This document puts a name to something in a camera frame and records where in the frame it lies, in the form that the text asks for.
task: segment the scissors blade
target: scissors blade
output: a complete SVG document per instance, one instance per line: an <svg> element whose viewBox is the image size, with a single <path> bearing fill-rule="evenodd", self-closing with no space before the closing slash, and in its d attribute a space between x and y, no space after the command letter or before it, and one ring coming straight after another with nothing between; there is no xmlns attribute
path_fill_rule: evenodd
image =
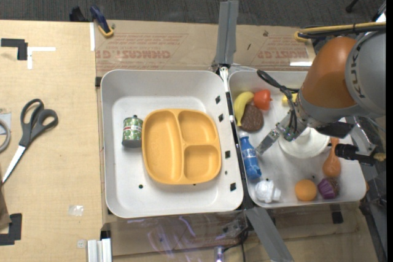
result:
<svg viewBox="0 0 393 262"><path fill-rule="evenodd" d="M18 164L20 158L22 157L23 153L25 152L26 147L19 145L17 152L15 153L14 157L11 160L10 166L8 166L4 177L2 178L2 183L6 182L7 178L11 175L11 172L15 169L15 166Z"/></svg>

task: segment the blue clamp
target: blue clamp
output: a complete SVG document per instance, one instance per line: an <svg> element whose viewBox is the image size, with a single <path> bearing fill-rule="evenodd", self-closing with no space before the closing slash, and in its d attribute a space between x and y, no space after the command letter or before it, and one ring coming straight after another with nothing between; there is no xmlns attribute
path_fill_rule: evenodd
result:
<svg viewBox="0 0 393 262"><path fill-rule="evenodd" d="M99 11L97 6L91 6L90 12L93 20L97 20L98 29L105 37L113 36L113 29L108 25L104 15Z"/></svg>

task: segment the brown cookie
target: brown cookie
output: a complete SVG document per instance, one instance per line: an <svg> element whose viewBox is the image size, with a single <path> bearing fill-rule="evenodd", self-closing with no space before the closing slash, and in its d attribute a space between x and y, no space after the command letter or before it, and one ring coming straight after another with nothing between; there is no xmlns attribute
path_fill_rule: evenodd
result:
<svg viewBox="0 0 393 262"><path fill-rule="evenodd" d="M256 132L263 127L262 111L252 104L247 104L241 119L241 129Z"/></svg>

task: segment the white plate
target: white plate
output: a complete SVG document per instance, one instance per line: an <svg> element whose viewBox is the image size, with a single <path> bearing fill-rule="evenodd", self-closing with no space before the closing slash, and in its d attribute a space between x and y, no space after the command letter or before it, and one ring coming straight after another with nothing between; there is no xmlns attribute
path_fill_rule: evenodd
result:
<svg viewBox="0 0 393 262"><path fill-rule="evenodd" d="M300 88L306 72L269 72L281 85L289 88ZM283 94L275 87L263 81L255 71L235 71L229 78L229 88L232 101L244 91L256 92L262 89L271 91L270 109L263 111L264 126L257 133L250 133L250 143L256 147L265 138L268 132L275 127L288 113L289 107L282 104ZM348 136L340 139L340 143L351 144ZM304 206L307 204L351 202L362 199L366 193L365 179L358 161L348 161L340 158L341 174L338 183L341 187L340 194L335 199L324 200L318 193L314 201L299 201L295 195L295 184L301 179L310 179L316 185L323 179L322 165L329 154L329 149L322 153L306 159L290 156L281 149L277 141L269 148L259 160L262 171L262 180L273 180L277 188L281 190L281 198L277 202L265 203L259 201L255 196L255 186L258 181L247 180L247 187L252 200L261 207L289 207Z"/></svg>
<svg viewBox="0 0 393 262"><path fill-rule="evenodd" d="M218 75L209 71L113 70L101 81L101 99L106 203L114 215L136 218L225 212L240 206L243 188L238 158ZM161 184L145 170L141 148L122 146L126 117L137 115L143 120L150 112L165 108L201 110L214 120L222 152L217 177L197 185Z"/></svg>

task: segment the red tomato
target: red tomato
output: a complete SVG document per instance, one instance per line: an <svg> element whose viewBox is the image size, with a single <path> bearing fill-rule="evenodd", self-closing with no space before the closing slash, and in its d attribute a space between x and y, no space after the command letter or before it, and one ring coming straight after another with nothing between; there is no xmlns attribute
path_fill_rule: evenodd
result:
<svg viewBox="0 0 393 262"><path fill-rule="evenodd" d="M269 110L270 108L270 90L260 90L254 93L254 105L262 110Z"/></svg>

